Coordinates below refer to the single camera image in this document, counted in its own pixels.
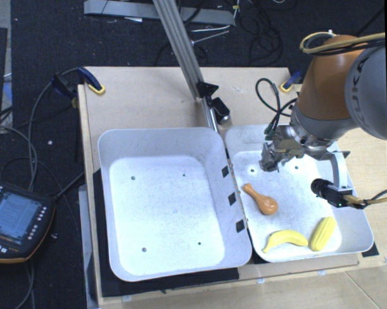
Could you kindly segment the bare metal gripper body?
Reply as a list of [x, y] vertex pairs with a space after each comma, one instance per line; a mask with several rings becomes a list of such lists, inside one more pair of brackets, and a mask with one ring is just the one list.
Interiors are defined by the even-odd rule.
[[308, 155], [319, 160], [333, 142], [333, 140], [318, 138], [301, 126], [294, 125], [279, 125], [272, 140], [278, 160], [281, 153], [287, 152], [292, 152], [295, 158]]

